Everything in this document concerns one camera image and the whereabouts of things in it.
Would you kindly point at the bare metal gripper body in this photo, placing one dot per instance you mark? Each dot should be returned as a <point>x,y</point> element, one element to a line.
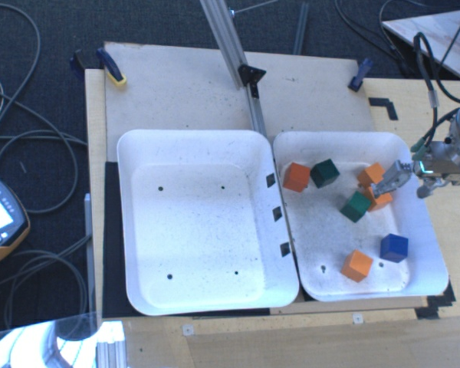
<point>446,159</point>

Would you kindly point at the blue cube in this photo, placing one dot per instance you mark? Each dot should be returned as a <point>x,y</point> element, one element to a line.
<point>394,248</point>

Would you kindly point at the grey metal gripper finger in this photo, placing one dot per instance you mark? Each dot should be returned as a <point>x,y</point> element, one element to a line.
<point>429,185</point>
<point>394,176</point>

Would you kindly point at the white plastic tray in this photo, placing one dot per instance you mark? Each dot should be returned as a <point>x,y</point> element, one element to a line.
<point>199,228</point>
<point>329,240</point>

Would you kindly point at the orange cube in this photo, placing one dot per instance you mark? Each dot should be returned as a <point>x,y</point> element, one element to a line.
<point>372,175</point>
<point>383,201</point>
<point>356,265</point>
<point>296,177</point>

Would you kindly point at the dark green cube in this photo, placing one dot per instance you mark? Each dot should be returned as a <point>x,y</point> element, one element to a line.
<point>325,173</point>

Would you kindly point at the pale flat board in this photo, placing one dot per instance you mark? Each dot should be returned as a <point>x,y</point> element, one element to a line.
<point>184,94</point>

